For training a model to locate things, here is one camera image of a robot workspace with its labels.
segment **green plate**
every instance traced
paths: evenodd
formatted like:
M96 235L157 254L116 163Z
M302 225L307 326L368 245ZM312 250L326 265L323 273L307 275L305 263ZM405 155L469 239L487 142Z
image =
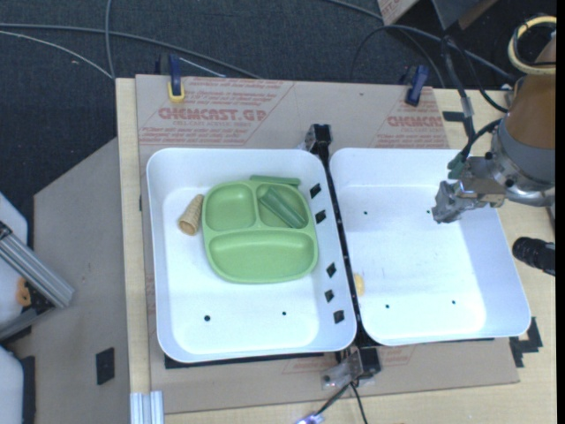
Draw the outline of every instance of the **green plate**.
M216 185L206 194L202 231L214 271L235 283L277 283L318 261L313 219L297 183L276 178Z

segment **white tray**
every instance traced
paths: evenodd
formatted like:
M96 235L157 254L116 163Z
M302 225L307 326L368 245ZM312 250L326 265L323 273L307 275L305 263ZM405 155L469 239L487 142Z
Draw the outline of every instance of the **white tray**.
M209 266L202 231L187 236L178 229L178 217L196 194L253 174L299 178L313 215L326 211L316 224L318 263L307 276L278 284L230 283ZM311 198L316 184L321 192ZM357 324L328 183L316 157L300 150L166 148L149 159L147 185L157 336L172 359L336 352L351 344Z
M496 211L437 224L429 214L457 151L336 152L335 183L369 336L405 345L524 333L530 309Z

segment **wooden table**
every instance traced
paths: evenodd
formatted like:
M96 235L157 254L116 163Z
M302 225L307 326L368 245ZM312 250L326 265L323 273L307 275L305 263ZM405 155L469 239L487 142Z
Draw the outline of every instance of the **wooden table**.
M441 111L461 111L455 90L435 90ZM473 99L475 121L479 127L500 116L477 92ZM493 95L503 102L502 92ZM146 292L143 263L141 213L139 212L139 158L134 79L117 80L117 125L120 156L122 219L124 231L124 274L127 300L127 325L131 392L151 390L147 336ZM464 145L463 128L445 123L451 147ZM488 149L489 137L483 137L474 152ZM544 208L529 208L507 202L499 209L509 243L518 237L554 241L554 230ZM540 270L516 264L524 290L537 318L543 347L539 353L526 354L517 384L364 397L363 405L370 423L408 424L459 422L554 423L557 422L555 280ZM214 412L167 415L168 424L281 423L292 424L320 408L321 402L272 405ZM338 400L325 413L327 423L362 422L355 399Z

